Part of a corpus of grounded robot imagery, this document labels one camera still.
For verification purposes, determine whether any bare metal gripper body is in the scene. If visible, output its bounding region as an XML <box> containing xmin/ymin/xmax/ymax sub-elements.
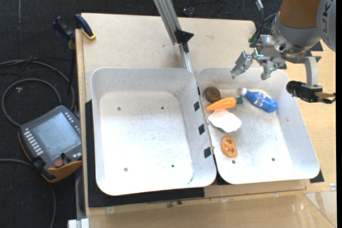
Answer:
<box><xmin>252</xmin><ymin>28</ymin><xmax>308</xmax><ymax>65</ymax></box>

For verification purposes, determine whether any blue bottle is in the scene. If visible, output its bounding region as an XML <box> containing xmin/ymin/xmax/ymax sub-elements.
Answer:
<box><xmin>239</xmin><ymin>87</ymin><xmax>278</xmax><ymax>113</ymax></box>

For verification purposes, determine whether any brown doughnut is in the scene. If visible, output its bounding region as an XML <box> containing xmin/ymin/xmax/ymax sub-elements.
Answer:
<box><xmin>204</xmin><ymin>87</ymin><xmax>222</xmax><ymax>104</ymax></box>

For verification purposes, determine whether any orange carrot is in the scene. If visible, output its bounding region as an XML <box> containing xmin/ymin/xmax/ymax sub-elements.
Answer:
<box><xmin>205</xmin><ymin>96</ymin><xmax>244</xmax><ymax>112</ymax></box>

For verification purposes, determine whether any white shell-shaped piece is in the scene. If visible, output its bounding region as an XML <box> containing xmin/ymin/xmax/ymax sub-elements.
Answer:
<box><xmin>207</xmin><ymin>108</ymin><xmax>243</xmax><ymax>133</ymax></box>

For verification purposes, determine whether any white plastic tray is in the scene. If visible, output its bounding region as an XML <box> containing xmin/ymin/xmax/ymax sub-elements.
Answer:
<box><xmin>90</xmin><ymin>67</ymin><xmax>217</xmax><ymax>196</ymax></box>
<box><xmin>197</xmin><ymin>67</ymin><xmax>321</xmax><ymax>185</ymax></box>

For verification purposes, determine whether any orange pretzel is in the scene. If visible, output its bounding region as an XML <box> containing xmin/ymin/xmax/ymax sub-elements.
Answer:
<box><xmin>221</xmin><ymin>136</ymin><xmax>238</xmax><ymax>159</ymax></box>

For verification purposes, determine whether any pale wood board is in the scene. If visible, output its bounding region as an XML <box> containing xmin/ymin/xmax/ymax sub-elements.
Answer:
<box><xmin>75</xmin><ymin>12</ymin><xmax>307</xmax><ymax>217</ymax></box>

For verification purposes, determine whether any black cylinder on white bracket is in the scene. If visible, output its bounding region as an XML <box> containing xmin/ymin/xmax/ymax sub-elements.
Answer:
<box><xmin>286</xmin><ymin>56</ymin><xmax>323</xmax><ymax>103</ymax></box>

